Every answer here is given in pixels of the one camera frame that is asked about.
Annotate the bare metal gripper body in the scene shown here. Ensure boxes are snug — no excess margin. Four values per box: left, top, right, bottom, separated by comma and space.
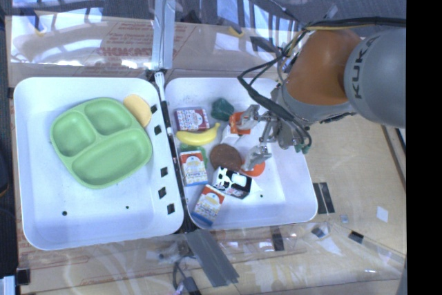
260, 111, 311, 151

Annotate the orange round toy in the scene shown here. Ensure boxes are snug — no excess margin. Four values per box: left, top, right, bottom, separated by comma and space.
240, 158, 267, 178

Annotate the orange and white small carton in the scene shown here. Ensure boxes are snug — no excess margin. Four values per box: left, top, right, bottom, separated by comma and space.
220, 111, 253, 146

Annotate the dark green broccoli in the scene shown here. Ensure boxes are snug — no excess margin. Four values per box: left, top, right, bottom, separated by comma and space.
210, 97, 236, 122

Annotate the brown round biscuit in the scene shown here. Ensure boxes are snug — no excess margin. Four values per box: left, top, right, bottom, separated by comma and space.
209, 143, 244, 173

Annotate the black and white cow-print carton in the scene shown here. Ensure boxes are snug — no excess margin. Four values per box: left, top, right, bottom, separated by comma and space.
211, 166, 262, 200

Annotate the white plastic tray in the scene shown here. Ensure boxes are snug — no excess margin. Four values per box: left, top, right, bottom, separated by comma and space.
12, 76, 185, 251
164, 77, 318, 231

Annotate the yellow banana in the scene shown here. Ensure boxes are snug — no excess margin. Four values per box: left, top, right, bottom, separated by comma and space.
175, 122, 222, 147

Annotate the red patterned carton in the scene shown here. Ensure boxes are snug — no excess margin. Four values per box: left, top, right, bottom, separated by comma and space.
173, 107, 211, 133

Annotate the orange and white printed carton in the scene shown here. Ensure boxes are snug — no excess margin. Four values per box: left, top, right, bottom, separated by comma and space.
179, 150, 209, 187

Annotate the orange white blue carton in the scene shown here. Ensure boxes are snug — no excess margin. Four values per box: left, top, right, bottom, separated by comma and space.
191, 183, 227, 227

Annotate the yellow toy bread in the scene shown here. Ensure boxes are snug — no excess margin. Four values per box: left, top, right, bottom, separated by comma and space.
123, 94, 153, 129

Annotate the green divided plate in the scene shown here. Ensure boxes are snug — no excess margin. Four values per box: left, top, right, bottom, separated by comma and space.
50, 97, 153, 190

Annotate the black block with thin wires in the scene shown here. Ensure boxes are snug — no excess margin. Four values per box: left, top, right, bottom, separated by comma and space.
181, 275, 203, 295

